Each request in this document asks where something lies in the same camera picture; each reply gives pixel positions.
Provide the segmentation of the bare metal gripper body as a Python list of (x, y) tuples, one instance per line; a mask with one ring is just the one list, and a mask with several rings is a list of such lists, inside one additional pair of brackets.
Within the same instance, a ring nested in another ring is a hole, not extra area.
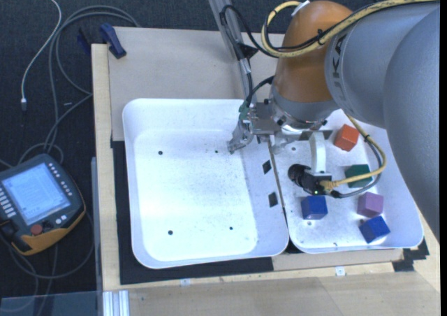
[(332, 130), (324, 129), (326, 121), (305, 122), (284, 112), (273, 101), (256, 103), (249, 109), (249, 130), (255, 135), (275, 135), (283, 137), (310, 137), (321, 132), (331, 137)]

